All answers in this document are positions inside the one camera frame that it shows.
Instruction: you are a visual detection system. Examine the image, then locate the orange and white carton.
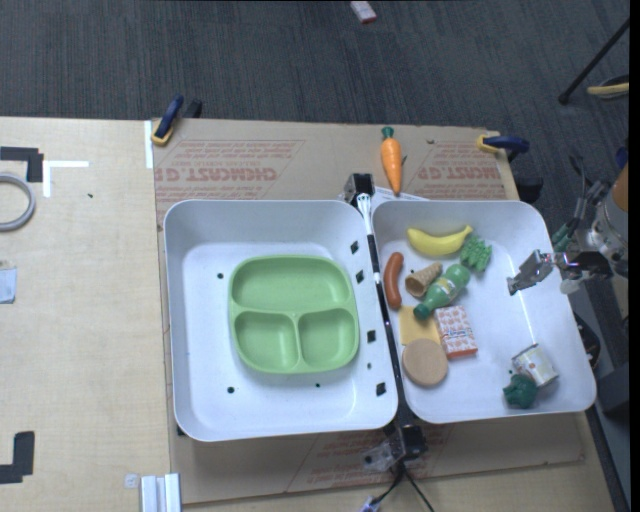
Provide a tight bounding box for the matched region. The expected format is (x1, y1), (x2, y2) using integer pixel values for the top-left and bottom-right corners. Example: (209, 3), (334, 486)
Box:
(433, 304), (480, 361)

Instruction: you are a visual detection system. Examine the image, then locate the white and red packet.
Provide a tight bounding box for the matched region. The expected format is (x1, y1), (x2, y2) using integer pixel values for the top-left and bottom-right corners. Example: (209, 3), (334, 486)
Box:
(349, 0), (379, 26)

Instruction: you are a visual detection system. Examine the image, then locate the brown cardboard board red print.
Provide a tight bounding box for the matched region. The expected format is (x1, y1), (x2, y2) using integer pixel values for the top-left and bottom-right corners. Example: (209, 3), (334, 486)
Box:
(151, 117), (586, 506)

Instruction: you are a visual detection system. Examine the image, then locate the tan ice cream cone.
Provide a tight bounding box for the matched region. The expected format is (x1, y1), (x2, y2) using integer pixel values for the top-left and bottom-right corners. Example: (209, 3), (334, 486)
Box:
(404, 261), (444, 299)

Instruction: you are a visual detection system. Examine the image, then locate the white plastic tray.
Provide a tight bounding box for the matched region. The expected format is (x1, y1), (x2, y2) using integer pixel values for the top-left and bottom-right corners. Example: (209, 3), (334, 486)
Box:
(162, 199), (400, 444)
(371, 199), (598, 426)

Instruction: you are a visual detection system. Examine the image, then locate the red sausage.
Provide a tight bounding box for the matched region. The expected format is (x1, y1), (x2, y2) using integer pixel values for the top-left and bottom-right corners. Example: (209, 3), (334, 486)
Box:
(382, 251), (406, 311)

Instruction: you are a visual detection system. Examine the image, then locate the green broccoli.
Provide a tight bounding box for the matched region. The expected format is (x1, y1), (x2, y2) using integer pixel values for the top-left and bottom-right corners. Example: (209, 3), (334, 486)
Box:
(501, 373), (541, 411)

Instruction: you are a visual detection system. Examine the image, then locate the thin black and white rod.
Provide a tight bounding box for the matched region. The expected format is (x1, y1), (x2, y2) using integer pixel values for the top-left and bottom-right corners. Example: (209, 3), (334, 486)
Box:
(356, 194), (407, 427)

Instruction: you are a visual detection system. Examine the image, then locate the green divided plate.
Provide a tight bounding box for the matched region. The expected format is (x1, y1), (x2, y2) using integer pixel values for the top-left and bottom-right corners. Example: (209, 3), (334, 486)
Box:
(227, 254), (362, 376)

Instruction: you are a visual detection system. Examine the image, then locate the orange carrot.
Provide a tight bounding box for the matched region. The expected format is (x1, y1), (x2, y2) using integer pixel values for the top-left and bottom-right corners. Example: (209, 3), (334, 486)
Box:
(379, 125), (406, 197)

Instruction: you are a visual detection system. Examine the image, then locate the white paper sheet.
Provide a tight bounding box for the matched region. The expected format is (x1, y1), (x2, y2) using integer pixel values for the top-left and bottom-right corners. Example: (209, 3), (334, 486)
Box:
(372, 185), (432, 203)

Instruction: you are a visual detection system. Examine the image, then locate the white tape roll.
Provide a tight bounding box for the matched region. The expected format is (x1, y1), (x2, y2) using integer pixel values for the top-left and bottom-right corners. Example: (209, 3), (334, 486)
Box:
(0, 171), (38, 233)

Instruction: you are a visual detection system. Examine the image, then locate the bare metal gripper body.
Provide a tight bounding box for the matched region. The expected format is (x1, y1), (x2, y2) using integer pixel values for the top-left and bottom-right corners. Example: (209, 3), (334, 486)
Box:
(552, 227), (630, 279)

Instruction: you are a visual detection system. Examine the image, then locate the yellow cheese slice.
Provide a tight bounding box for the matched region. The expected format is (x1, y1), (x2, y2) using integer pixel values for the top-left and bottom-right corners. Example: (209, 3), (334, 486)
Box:
(397, 305), (443, 347)

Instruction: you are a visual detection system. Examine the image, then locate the white can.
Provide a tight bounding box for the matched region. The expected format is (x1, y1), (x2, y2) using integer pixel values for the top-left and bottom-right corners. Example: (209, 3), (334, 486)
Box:
(510, 343), (559, 388)

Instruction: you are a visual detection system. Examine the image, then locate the yellow banana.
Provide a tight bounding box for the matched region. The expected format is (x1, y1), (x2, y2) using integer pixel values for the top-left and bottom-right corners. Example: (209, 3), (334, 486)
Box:
(405, 224), (475, 259)

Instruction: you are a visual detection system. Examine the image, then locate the round tan biscuit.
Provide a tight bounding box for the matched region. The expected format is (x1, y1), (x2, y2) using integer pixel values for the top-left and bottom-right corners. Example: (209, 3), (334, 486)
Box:
(401, 337), (450, 389)

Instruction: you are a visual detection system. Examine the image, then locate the green bottle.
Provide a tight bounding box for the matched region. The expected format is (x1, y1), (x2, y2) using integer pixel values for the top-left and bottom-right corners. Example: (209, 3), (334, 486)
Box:
(412, 263), (473, 322)

